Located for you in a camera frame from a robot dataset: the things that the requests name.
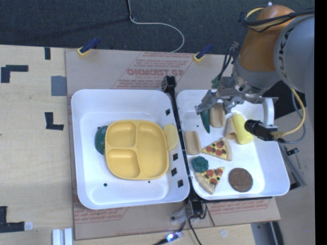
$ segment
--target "brown cookie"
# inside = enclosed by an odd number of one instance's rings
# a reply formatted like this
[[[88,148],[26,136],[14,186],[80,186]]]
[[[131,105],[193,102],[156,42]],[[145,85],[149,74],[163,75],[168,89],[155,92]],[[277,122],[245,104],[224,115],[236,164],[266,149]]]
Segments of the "brown cookie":
[[[234,190],[246,192],[252,188],[253,178],[251,174],[243,168],[234,168],[228,174],[228,181]]]

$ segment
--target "wooden table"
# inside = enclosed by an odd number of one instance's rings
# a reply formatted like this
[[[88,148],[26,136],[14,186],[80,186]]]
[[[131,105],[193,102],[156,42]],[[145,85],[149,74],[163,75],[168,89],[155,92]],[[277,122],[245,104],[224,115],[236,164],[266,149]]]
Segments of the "wooden table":
[[[53,229],[73,228],[67,97],[52,96],[51,77],[65,77],[63,48],[0,46],[0,66],[28,65],[0,83],[0,206],[7,222],[32,222],[33,229],[0,233],[0,244],[51,244]],[[46,129],[45,113],[63,130]],[[197,229],[203,244],[255,244],[251,225]],[[166,233],[74,241],[74,244],[154,244]],[[175,244],[197,244],[191,230]]]

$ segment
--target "cardboard box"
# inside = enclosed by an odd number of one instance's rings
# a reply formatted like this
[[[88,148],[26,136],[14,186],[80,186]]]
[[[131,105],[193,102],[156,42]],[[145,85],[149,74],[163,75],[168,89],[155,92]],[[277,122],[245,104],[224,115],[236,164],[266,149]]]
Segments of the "cardboard box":
[[[162,231],[176,231],[180,223],[170,214],[184,202],[91,210],[78,200],[76,188],[71,97],[81,89],[159,89],[164,76],[175,76],[176,94],[186,89],[211,89],[211,80],[221,70],[223,55],[205,55],[200,62],[192,54],[91,50],[80,57],[65,51],[69,139],[72,160],[75,239],[90,239]],[[225,75],[231,73],[231,66]],[[207,216],[194,228],[226,226],[280,219],[274,198],[206,203]]]

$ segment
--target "dark green object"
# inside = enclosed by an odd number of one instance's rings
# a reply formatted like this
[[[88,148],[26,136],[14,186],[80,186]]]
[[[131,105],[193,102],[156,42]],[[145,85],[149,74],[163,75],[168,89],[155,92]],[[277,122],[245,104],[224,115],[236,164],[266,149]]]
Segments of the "dark green object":
[[[197,173],[203,173],[209,169],[208,161],[205,158],[203,158],[202,156],[198,156],[198,157],[194,158],[191,161],[191,163],[192,163],[193,169]]]
[[[104,154],[104,139],[106,137],[107,128],[108,126],[102,126],[98,128],[96,136],[94,138],[94,144],[96,146],[96,149],[102,155]]]
[[[200,112],[201,120],[203,123],[203,126],[207,133],[210,133],[210,110],[205,110],[203,112]]]

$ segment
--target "toy pizza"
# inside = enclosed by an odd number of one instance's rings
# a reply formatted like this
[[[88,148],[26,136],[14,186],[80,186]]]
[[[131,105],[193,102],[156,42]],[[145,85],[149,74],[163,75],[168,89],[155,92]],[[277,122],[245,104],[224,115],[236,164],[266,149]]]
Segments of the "toy pizza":
[[[214,194],[225,167],[208,169],[203,173],[195,173],[195,179],[200,186],[208,193]]]
[[[225,137],[207,145],[201,150],[201,152],[226,161],[231,161],[232,158],[231,148]]]

